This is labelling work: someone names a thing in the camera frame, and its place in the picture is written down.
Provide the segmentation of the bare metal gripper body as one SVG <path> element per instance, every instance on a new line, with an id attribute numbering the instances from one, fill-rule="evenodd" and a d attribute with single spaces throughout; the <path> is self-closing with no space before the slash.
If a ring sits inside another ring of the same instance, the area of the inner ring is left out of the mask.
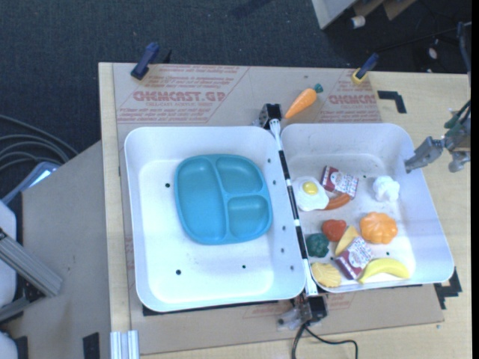
<path id="1" fill-rule="evenodd" d="M 451 153 L 471 151 L 471 121 L 457 122 L 445 133 L 445 147 Z"/>

